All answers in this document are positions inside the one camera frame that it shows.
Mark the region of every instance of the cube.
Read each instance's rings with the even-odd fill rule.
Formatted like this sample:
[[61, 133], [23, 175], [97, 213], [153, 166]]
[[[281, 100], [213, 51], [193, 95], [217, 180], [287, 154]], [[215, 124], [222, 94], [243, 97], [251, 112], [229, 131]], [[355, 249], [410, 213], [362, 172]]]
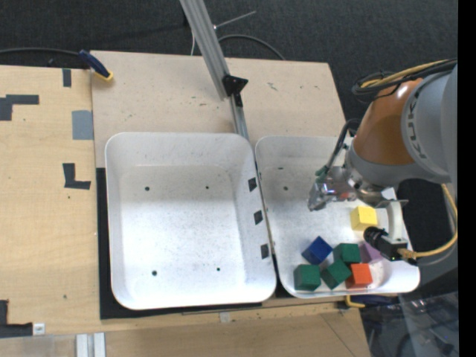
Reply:
[[376, 248], [373, 248], [367, 242], [363, 242], [358, 246], [360, 250], [360, 258], [363, 263], [375, 263], [383, 259], [382, 254]]
[[377, 212], [370, 206], [358, 206], [350, 212], [350, 225], [354, 230], [364, 231], [378, 224]]
[[321, 238], [314, 239], [311, 245], [301, 254], [312, 265], [321, 264], [332, 252], [332, 247]]
[[372, 284], [372, 273], [367, 263], [351, 263], [350, 271], [352, 275], [345, 281], [348, 289], [363, 289]]
[[356, 243], [339, 243], [332, 251], [334, 259], [341, 259], [347, 265], [360, 263], [360, 250]]
[[321, 285], [321, 270], [316, 265], [299, 265], [294, 271], [297, 291], [314, 291]]
[[337, 259], [321, 272], [321, 279], [330, 289], [334, 289], [350, 275], [352, 275], [352, 272], [347, 265], [341, 259]]

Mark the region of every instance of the yellow cube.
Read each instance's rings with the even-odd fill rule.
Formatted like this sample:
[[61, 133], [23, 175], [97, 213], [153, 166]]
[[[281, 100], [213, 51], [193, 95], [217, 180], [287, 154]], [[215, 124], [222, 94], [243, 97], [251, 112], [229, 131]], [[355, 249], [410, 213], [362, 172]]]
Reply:
[[358, 206], [350, 212], [350, 225], [354, 230], [364, 231], [370, 226], [377, 226], [377, 212], [370, 206]]

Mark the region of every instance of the blue clamp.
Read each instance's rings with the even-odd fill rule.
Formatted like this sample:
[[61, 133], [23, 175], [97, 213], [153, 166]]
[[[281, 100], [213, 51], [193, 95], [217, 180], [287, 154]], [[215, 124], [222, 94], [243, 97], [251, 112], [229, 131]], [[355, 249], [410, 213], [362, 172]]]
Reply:
[[101, 77], [106, 81], [110, 81], [112, 79], [112, 72], [106, 69], [104, 65], [96, 57], [92, 56], [89, 52], [83, 49], [78, 53], [78, 57], [83, 62], [87, 63], [91, 68], [93, 68], [98, 77]]

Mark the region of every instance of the red cube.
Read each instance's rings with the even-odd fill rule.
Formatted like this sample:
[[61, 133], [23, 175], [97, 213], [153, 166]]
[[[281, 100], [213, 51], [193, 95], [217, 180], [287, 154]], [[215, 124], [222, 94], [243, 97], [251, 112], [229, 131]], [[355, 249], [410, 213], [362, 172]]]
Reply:
[[368, 263], [351, 263], [350, 271], [352, 275], [345, 281], [348, 289], [364, 289], [372, 284], [372, 274]]

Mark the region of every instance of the blue cube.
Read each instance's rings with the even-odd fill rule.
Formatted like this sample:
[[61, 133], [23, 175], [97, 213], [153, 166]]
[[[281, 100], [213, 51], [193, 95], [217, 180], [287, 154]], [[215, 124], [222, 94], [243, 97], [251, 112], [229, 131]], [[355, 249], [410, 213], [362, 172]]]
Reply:
[[321, 264], [332, 253], [332, 247], [321, 238], [314, 239], [311, 245], [301, 254], [312, 265]]

